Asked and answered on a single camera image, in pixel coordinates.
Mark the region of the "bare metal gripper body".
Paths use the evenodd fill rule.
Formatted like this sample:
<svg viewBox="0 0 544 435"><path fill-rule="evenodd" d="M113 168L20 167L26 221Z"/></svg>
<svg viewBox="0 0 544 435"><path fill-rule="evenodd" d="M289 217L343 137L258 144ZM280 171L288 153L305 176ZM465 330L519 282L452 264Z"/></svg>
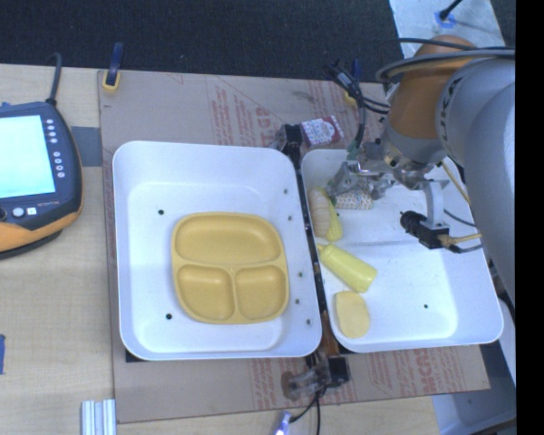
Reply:
<svg viewBox="0 0 544 435"><path fill-rule="evenodd" d="M367 141L362 145L352 143L346 151L347 158L354 162L349 166L354 175L385 188L399 183L417 189L439 163L437 141L409 141L399 146L392 141Z"/></svg>

